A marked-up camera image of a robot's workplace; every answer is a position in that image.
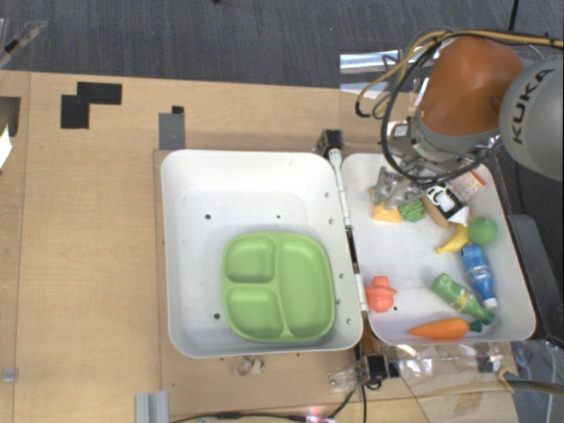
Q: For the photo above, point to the thin black and white rod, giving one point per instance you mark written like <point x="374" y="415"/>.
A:
<point x="344" y="201"/>

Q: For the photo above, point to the green apple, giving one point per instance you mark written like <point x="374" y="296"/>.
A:
<point x="482" y="231"/>

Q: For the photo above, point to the green bottle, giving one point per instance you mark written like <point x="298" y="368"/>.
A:
<point x="458" y="295"/>

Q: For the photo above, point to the white plastic tray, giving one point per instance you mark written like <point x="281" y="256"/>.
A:
<point x="198" y="280"/>
<point x="410" y="262"/>

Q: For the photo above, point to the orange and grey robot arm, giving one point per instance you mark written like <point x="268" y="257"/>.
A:
<point x="476" y="86"/>

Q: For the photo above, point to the orange carrot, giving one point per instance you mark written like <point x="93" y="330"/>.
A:
<point x="440" y="328"/>

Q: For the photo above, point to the orange and white carton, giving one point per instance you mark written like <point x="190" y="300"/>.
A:
<point x="471" y="184"/>

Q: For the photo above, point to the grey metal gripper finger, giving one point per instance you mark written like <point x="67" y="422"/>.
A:
<point x="402" y="194"/>
<point x="382" y="187"/>

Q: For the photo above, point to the blue bottle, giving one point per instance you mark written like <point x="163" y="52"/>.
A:
<point x="478" y="271"/>

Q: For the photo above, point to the yellow cheese wedge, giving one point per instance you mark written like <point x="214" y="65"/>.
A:
<point x="385" y="215"/>

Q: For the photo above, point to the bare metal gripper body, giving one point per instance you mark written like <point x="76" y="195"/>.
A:
<point x="418" y="165"/>

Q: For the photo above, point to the green divided plate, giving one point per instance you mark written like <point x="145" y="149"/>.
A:
<point x="304" y="280"/>

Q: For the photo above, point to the yellow banana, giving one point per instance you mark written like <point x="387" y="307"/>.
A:
<point x="458" y="238"/>

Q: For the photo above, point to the green grapes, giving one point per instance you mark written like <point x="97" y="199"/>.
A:
<point x="412" y="212"/>

